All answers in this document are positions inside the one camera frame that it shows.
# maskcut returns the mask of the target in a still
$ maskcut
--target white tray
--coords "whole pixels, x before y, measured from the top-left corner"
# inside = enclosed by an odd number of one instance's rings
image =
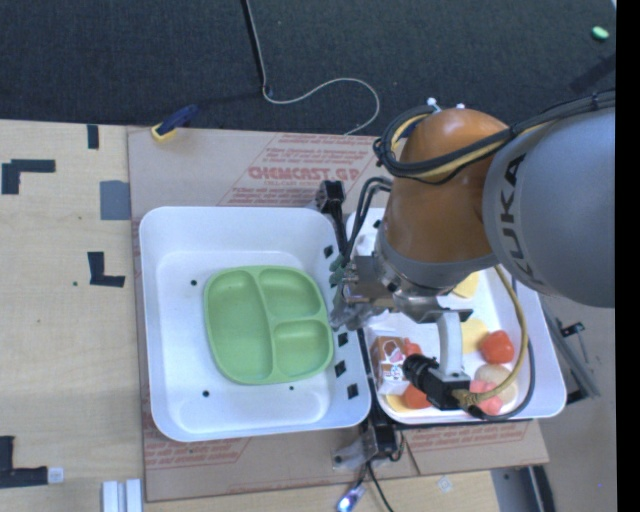
[[[339,343],[341,331],[334,333],[334,361],[324,372],[269,385],[225,378],[207,341],[204,286],[226,268],[303,270],[331,311],[329,265],[338,250],[323,215],[305,208],[162,207],[142,219],[140,248],[151,412],[167,437],[190,442],[342,428],[367,417],[371,394],[355,333],[346,344]],[[337,372],[343,361],[345,371]]]
[[[363,255],[371,254],[376,233],[374,223],[379,221],[383,214],[384,209],[371,208],[369,210],[355,244],[356,252]],[[349,231],[352,225],[353,216],[349,218],[347,223]],[[527,320],[527,329],[534,353],[535,387],[527,407],[514,418],[530,419],[555,416],[564,408],[567,392],[542,312],[540,297],[537,292],[521,283],[517,284],[516,289]],[[481,320],[489,331],[504,329],[515,345],[516,354],[520,350],[520,326],[513,303],[494,269],[479,272],[478,288],[473,297],[465,299],[451,293],[447,297],[440,298],[439,302],[442,306],[451,309],[473,309],[470,318]],[[429,357],[439,357],[440,355],[438,329],[435,324],[420,325],[400,313],[385,313],[370,319],[364,331],[368,346],[373,343],[376,333],[384,333],[410,338],[418,343],[422,352]],[[479,352],[463,356],[464,370],[472,378],[476,369],[485,363],[486,361],[482,359]],[[528,355],[516,382],[518,394],[512,402],[503,406],[502,413],[509,412],[520,404],[527,392],[530,382]],[[385,395],[377,393],[377,399],[382,409],[391,418],[407,425],[481,421],[462,410],[441,411],[435,407],[411,412],[397,412],[390,406]]]

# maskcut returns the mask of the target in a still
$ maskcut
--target cardboard sheet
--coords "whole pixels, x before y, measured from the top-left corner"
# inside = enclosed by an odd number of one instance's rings
[[[164,144],[148,129],[128,134],[136,318],[143,403],[147,501],[299,488],[354,480],[333,468],[331,452],[358,437],[356,427],[287,435],[179,443],[155,427],[149,409],[138,226],[160,206],[314,204],[322,180],[341,180],[345,213],[355,209],[376,166],[374,138],[180,129]],[[383,206],[379,194],[372,206]],[[407,430],[410,454],[377,468],[380,479],[541,464],[548,454],[535,421]]]

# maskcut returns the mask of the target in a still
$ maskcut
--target green plate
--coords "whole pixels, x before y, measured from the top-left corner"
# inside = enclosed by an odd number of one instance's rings
[[[220,371],[241,384],[305,379],[333,358],[333,335],[316,282],[284,266],[236,267],[205,287],[205,321]]]

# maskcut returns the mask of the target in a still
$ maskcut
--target white cable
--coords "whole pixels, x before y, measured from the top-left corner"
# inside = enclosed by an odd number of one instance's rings
[[[297,103],[299,101],[302,101],[302,100],[308,98],[312,94],[315,94],[316,92],[318,92],[320,89],[322,89],[322,88],[324,88],[324,87],[326,87],[328,85],[334,84],[336,82],[355,82],[355,83],[358,83],[360,85],[364,85],[367,89],[369,89],[371,94],[373,94],[373,97],[376,100],[376,110],[375,110],[374,114],[369,118],[369,120],[366,123],[364,123],[363,125],[357,126],[353,130],[350,130],[350,131],[346,132],[345,135],[351,135],[351,134],[353,134],[355,132],[358,132],[358,131],[366,128],[367,126],[369,126],[376,119],[376,117],[378,117],[378,114],[380,113],[380,98],[378,96],[378,93],[367,82],[365,82],[364,80],[360,80],[359,78],[346,78],[346,77],[334,78],[333,80],[329,80],[327,82],[324,82],[324,83],[318,85],[317,87],[314,87],[313,89],[311,89],[309,92],[303,94],[302,96],[298,96],[297,98],[293,98],[293,99],[290,99],[290,100],[274,100],[274,99],[270,98],[269,95],[267,94],[267,73],[266,73],[265,66],[264,66],[264,60],[262,58],[262,48],[260,47],[260,41],[258,39],[258,31],[256,30],[256,26],[255,26],[255,23],[253,21],[253,12],[251,11],[251,5],[249,4],[249,0],[245,0],[245,3],[246,3],[246,6],[247,6],[247,12],[249,14],[249,21],[251,22],[251,30],[253,31],[253,35],[254,35],[254,38],[255,38],[256,50],[258,51],[258,60],[260,61],[260,68],[262,70],[262,76],[263,76],[262,96],[264,97],[265,100],[267,100],[269,103],[271,103],[273,105],[291,105],[292,103]]]

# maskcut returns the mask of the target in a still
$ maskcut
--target black carpet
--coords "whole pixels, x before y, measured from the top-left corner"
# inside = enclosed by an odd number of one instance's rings
[[[429,97],[512,123],[615,87],[611,0],[253,0],[272,98],[327,80],[378,93],[379,135]],[[594,26],[610,37],[597,41]],[[338,83],[260,95],[241,0],[0,0],[0,119],[345,133],[375,100]]]

